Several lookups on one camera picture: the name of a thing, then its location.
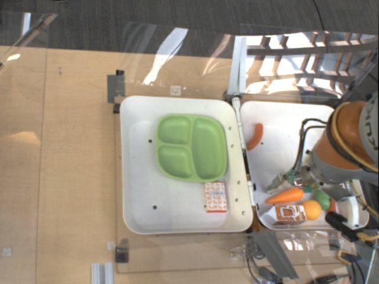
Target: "red and white box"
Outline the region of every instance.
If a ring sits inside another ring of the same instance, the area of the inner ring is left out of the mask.
[[[207,212],[227,212],[225,182],[206,182],[204,189]]]

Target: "toy orange fruit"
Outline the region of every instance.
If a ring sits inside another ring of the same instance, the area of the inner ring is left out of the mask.
[[[316,220],[321,215],[321,205],[315,200],[308,200],[303,203],[307,220]]]

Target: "wooden surface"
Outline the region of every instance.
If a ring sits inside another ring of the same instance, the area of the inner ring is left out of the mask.
[[[34,56],[29,59],[38,62]],[[0,130],[0,246],[12,246],[14,252],[11,257],[0,257],[0,283],[87,284],[91,282],[92,263],[114,260],[108,242],[117,241],[124,224],[119,222],[116,206],[115,123],[113,106],[107,103],[107,75],[124,69],[126,79],[132,79],[133,70],[143,76],[141,72],[151,62],[151,56],[48,50],[46,89],[35,91],[33,98],[26,83],[33,76],[33,63],[25,74],[8,76],[17,77],[12,86],[18,88],[12,90],[15,97],[0,92],[2,106],[9,101],[5,104],[8,112],[0,115],[1,121],[8,123],[6,131],[4,127]],[[165,75],[175,74],[175,84],[185,85],[185,77],[197,71],[198,81],[203,82],[199,89],[209,90],[212,83],[219,83],[222,89],[229,78],[222,68],[225,64],[209,76],[208,83],[201,80],[201,68],[204,70],[206,63],[179,58],[172,61],[176,72],[168,66]],[[38,132],[38,128],[42,131],[37,137],[27,134],[26,138],[21,135],[21,141],[15,139],[20,136],[15,136],[17,133]],[[143,242],[143,237],[133,237]],[[149,252],[139,256],[139,264],[147,266],[162,259],[149,257]],[[175,257],[165,260],[175,263]],[[136,273],[119,273],[115,268],[115,283],[251,283],[245,264],[236,265],[243,267]],[[303,265],[296,266],[301,279],[286,283],[304,284],[315,275],[334,270],[345,273],[340,268],[345,270],[341,264],[311,265],[304,259]]]

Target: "wooden table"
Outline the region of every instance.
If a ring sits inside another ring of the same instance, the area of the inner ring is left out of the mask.
[[[0,168],[0,247],[12,247],[12,256],[0,257],[0,283],[87,284],[92,263],[114,261],[108,244],[119,242],[120,231],[127,229],[116,201],[117,120],[107,103],[107,75],[122,69],[127,83],[143,80],[153,58],[74,50],[47,50],[45,55],[41,49],[23,49],[18,66],[0,72],[0,102],[6,110],[0,115],[6,123],[0,130],[0,165],[6,166]],[[230,60],[213,60],[219,70],[207,76],[202,70],[208,61],[173,58],[157,81],[161,86],[199,83],[198,91],[187,90],[188,96],[201,97],[203,91],[208,98],[220,98]],[[46,83],[41,64],[46,64]],[[127,85],[126,92],[169,96],[167,87]],[[202,255],[197,244],[193,248]],[[140,264],[161,259],[144,261],[148,253],[139,253]],[[175,265],[175,257],[165,260]],[[230,267],[123,273],[115,265],[115,283],[251,283],[244,263]],[[330,260],[303,262],[296,270],[301,279],[286,283],[346,273],[342,264]]]

